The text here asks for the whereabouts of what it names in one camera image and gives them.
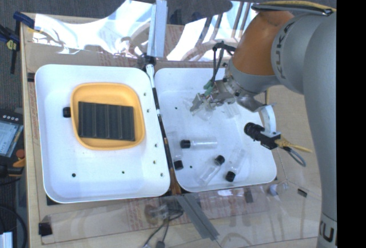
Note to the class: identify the small black cap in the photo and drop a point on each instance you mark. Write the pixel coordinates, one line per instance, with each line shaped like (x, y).
(67, 112)

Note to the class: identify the yellow plastic bowl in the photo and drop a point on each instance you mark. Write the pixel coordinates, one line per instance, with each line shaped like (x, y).
(107, 91)

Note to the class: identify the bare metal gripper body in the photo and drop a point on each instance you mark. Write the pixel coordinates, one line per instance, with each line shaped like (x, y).
(224, 94)

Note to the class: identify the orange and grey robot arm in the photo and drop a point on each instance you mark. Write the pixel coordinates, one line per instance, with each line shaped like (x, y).
(314, 69)

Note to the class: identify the white plastic tray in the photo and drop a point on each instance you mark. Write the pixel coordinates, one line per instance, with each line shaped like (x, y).
(100, 172)
(248, 161)

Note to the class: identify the clear bottle with black cap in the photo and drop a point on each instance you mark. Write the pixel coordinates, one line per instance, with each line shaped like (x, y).
(219, 160)
(185, 144)
(230, 176)

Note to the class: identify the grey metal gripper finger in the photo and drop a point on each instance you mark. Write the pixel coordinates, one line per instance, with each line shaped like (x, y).
(197, 101)
(210, 105)

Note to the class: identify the black cylinder on white bracket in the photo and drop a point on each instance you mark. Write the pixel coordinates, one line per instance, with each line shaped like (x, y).
(257, 131)

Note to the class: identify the clear plastic bottle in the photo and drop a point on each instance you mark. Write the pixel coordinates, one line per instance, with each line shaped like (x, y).
(203, 115)
(232, 111)

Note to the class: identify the thin black and white rod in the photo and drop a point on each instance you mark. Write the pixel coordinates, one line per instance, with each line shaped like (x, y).
(160, 121)

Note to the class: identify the black ribbed tray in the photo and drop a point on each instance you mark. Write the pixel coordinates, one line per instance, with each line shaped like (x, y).
(105, 121)

